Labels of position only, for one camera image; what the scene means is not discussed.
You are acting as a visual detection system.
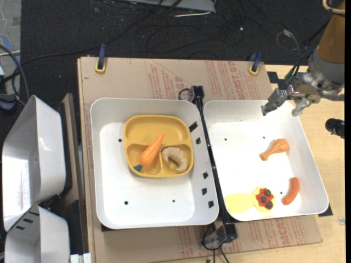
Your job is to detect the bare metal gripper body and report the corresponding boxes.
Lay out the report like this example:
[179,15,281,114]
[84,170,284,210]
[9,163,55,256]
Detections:
[285,64,344,104]

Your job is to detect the black cylinder on white bracket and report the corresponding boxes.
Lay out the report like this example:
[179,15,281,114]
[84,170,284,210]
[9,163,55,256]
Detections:
[319,89,346,140]

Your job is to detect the yellow pizza with red topping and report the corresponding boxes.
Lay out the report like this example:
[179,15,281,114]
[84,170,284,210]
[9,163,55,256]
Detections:
[251,186,275,213]

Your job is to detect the yellow divided plate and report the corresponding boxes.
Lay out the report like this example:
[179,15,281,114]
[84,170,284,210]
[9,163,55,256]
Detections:
[123,115,195,179]

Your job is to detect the brown cardboard board red print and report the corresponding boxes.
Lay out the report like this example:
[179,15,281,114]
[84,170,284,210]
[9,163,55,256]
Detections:
[76,56,323,263]

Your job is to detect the beige croissant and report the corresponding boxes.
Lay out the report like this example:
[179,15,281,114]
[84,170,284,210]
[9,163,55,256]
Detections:
[161,146,189,174]

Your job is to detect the black block with thin wires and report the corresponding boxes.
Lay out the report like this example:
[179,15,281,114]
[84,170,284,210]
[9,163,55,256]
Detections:
[203,222,238,249]
[188,85,205,104]

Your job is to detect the orange carrot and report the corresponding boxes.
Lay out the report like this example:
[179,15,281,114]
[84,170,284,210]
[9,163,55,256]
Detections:
[133,133,166,173]

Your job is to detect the pale yellow flat slice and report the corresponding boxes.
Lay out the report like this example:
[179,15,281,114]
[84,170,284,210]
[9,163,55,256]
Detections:
[225,192,255,214]

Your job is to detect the orange chicken drumstick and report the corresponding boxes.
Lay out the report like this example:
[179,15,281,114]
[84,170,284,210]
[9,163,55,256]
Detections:
[259,138,290,162]

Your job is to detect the orange sausage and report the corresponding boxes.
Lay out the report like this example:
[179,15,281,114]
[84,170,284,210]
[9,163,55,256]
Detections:
[282,176,301,206]

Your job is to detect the thin black rod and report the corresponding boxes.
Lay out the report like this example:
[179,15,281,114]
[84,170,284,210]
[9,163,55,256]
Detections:
[195,97,230,225]

